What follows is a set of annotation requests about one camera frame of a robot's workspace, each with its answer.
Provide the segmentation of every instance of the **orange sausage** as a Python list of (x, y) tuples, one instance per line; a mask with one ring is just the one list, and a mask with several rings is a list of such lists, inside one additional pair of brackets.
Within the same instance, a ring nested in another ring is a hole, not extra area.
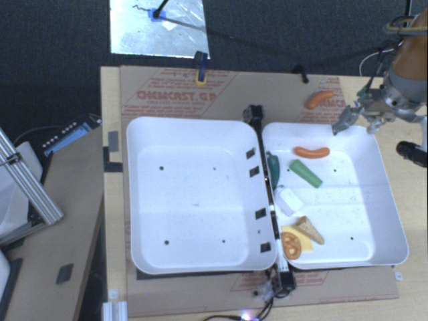
[(309, 99), (306, 108), (309, 110), (313, 110), (321, 101), (325, 99), (331, 99), (333, 95), (334, 93), (332, 90), (325, 90), (323, 92), (319, 92)]
[(307, 148), (297, 146), (294, 148), (294, 153), (303, 158), (315, 159), (328, 156), (330, 154), (330, 149), (328, 147), (322, 147), (318, 150), (308, 150)]

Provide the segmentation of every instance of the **orange cookie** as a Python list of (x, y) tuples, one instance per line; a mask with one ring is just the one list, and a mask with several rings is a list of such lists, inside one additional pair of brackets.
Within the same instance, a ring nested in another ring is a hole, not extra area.
[(286, 257), (290, 260), (298, 259), (302, 253), (302, 245), (300, 244), (299, 238), (293, 233), (283, 232), (281, 233), (282, 247)]

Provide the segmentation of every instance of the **cardboard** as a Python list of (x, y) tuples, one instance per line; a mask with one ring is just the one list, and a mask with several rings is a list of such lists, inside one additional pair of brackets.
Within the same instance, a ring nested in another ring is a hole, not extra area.
[[(299, 75), (208, 71), (206, 86), (195, 83), (196, 70), (121, 67), (122, 153), (126, 230), (126, 277), (130, 317), (262, 308), (254, 290), (267, 282), (265, 272), (147, 276), (130, 258), (129, 189), (126, 127), (139, 116), (240, 120), (249, 104), (263, 105), (263, 124), (336, 122), (345, 107), (339, 79)], [(308, 110), (306, 102), (323, 90), (334, 97)], [(398, 298), (390, 267), (359, 267), (296, 273), (297, 289), (275, 306)]]

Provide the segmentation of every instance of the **blue clamp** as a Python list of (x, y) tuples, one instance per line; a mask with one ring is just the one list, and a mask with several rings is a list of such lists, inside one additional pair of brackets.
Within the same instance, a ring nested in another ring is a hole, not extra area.
[(159, 14), (159, 18), (155, 18), (154, 16), (153, 16), (153, 12), (155, 12), (157, 10), (157, 8), (152, 8), (152, 9), (149, 9), (147, 12), (148, 12), (148, 17), (150, 18), (150, 20), (151, 21), (153, 21), (153, 22), (159, 22), (159, 21), (162, 21), (162, 18), (166, 18), (167, 17), (167, 14), (165, 13), (165, 11), (162, 9), (161, 11), (160, 11), (160, 14)]
[(208, 54), (197, 51), (193, 58), (193, 67), (197, 69), (195, 81), (198, 86), (204, 86), (207, 83), (207, 64)]

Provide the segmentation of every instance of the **dark floor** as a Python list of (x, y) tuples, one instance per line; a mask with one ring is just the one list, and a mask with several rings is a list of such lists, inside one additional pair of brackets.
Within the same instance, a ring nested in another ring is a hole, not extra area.
[[(290, 72), (302, 64), (311, 74), (358, 75), (361, 60), (387, 38), (383, 25), (404, 14), (406, 0), (203, 3), (210, 68)], [(427, 6), (428, 0), (413, 0), (412, 13)], [(191, 65), (111, 54), (109, 0), (0, 0), (0, 11), (0, 127), (11, 139), (31, 128), (99, 114), (101, 66)], [(99, 310), (101, 268), (98, 251), (88, 285), (88, 296), (96, 298), (84, 302), (87, 315)]]

